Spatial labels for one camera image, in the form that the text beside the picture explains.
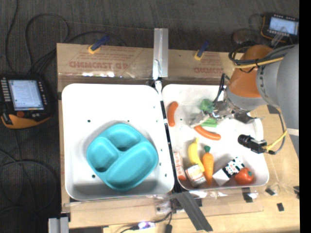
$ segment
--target teal divided plate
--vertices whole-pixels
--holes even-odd
[[[119,192],[139,185],[158,163],[154,146],[124,123],[115,124],[99,134],[88,146],[86,158],[96,175]]]

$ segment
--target yellow banana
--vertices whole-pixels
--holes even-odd
[[[201,171],[204,172],[204,166],[198,155],[198,141],[199,141],[199,138],[196,138],[195,141],[189,145],[188,156],[189,156],[191,165],[198,164]]]

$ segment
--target white plastic tray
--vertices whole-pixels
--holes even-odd
[[[256,154],[238,143],[240,134],[251,135],[257,140],[263,139],[263,128],[260,119],[256,119],[250,124],[244,124],[235,119],[225,119],[216,128],[205,127],[208,131],[219,133],[222,137],[219,141],[204,138],[190,128],[190,122],[200,112],[202,99],[214,100],[217,93],[217,85],[169,84],[163,88],[162,96],[166,111],[171,102],[176,101],[179,104],[175,111],[175,126],[169,127],[173,152],[181,153],[184,169],[190,167],[188,146],[198,137],[200,157],[205,153],[204,145],[211,147],[210,153],[214,156],[214,172],[223,168],[229,161],[238,156],[255,175],[255,180],[252,184],[243,186],[265,185],[269,180],[269,170],[263,154]],[[179,182],[187,190],[242,187],[234,179],[231,179],[221,187],[215,181],[213,181],[211,186],[204,183],[196,188],[192,187],[188,180]]]
[[[65,187],[76,200],[95,200],[170,192],[174,185],[158,93],[146,85],[70,84],[62,93]],[[127,192],[117,192],[94,175],[86,160],[91,141],[116,123],[138,130],[156,148],[151,174]]]

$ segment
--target display screen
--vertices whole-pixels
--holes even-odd
[[[9,80],[15,110],[44,110],[35,80]]]
[[[297,21],[290,21],[290,20],[280,19],[277,17],[271,17],[269,29],[297,35],[298,24],[299,22]]]

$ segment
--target sausage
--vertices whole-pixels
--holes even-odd
[[[175,119],[174,119],[174,115],[175,115],[175,111],[178,107],[178,103],[176,101],[172,102],[169,105],[169,108],[167,110],[167,121],[170,127],[174,127],[175,126]]]
[[[197,131],[201,136],[204,136],[205,138],[219,141],[221,139],[220,134],[217,133],[212,133],[209,131],[206,131],[205,129],[202,128],[202,126],[198,125],[194,127],[195,131]]]

